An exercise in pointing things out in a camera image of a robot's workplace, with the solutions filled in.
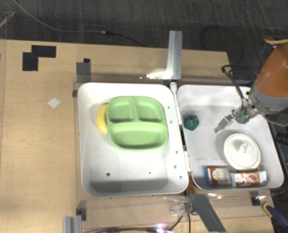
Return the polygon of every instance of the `green plate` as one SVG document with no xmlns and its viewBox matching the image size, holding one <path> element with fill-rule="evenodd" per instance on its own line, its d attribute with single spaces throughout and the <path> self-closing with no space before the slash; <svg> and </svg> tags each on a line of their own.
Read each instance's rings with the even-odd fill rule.
<svg viewBox="0 0 288 233">
<path fill-rule="evenodd" d="M 168 141 L 161 104 L 148 97 L 117 97 L 106 113 L 111 142 L 121 150 L 153 150 Z"/>
</svg>

